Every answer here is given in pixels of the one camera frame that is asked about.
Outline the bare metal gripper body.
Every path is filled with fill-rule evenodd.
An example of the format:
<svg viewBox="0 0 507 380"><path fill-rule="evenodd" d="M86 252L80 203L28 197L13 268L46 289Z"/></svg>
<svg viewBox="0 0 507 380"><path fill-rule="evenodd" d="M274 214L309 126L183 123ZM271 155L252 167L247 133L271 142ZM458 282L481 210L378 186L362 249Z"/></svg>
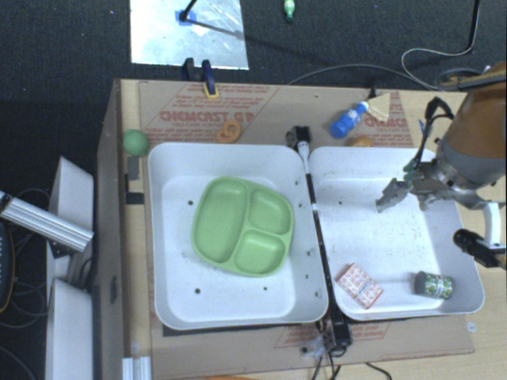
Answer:
<svg viewBox="0 0 507 380"><path fill-rule="evenodd" d="M413 172L407 174L410 193L417 197L422 193L437 193L439 200L454 201L466 209L483 209L494 203L483 199L479 186L461 177L449 164L437 160L421 162Z"/></svg>

